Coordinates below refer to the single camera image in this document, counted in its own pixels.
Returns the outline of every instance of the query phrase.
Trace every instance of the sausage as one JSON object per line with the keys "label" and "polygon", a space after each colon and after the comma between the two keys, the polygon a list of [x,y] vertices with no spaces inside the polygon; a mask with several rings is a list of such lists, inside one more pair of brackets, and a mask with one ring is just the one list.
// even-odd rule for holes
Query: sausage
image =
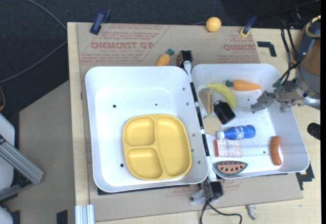
{"label": "sausage", "polygon": [[282,160],[279,154],[279,144],[281,142],[281,138],[279,136],[274,136],[270,142],[270,155],[271,160],[273,161],[274,165],[281,165]]}

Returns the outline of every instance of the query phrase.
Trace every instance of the orange ball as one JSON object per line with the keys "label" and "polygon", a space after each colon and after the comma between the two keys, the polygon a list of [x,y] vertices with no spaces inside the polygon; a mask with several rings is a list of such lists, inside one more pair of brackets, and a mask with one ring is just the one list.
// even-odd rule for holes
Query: orange ball
{"label": "orange ball", "polygon": [[222,26],[222,22],[217,17],[211,17],[206,21],[206,28],[209,32],[216,32]]}

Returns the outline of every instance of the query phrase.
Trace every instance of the toy banana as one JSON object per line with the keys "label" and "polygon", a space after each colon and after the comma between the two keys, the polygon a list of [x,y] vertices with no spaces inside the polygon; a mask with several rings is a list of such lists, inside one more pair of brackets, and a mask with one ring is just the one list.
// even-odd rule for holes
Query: toy banana
{"label": "toy banana", "polygon": [[225,84],[223,83],[207,83],[206,87],[208,88],[213,88],[214,90],[218,91],[219,93],[221,93],[227,103],[229,104],[229,106],[234,109],[236,107],[236,97],[234,95],[234,93],[232,92],[231,89],[229,89]]}

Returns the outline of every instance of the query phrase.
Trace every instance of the bottle cap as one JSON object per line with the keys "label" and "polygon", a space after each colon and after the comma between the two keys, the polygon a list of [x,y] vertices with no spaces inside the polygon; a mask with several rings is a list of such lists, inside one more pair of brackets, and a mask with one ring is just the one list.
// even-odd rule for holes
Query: bottle cap
{"label": "bottle cap", "polygon": [[218,139],[224,139],[224,137],[225,137],[224,132],[223,131],[219,131],[218,132]]}

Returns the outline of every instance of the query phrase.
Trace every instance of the blue bottle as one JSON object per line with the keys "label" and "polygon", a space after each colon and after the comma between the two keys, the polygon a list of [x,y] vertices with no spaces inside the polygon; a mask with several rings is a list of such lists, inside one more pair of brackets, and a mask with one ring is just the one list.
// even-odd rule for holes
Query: blue bottle
{"label": "blue bottle", "polygon": [[242,138],[252,138],[256,135],[256,129],[252,125],[231,127],[227,131],[219,131],[218,139],[238,140]]}

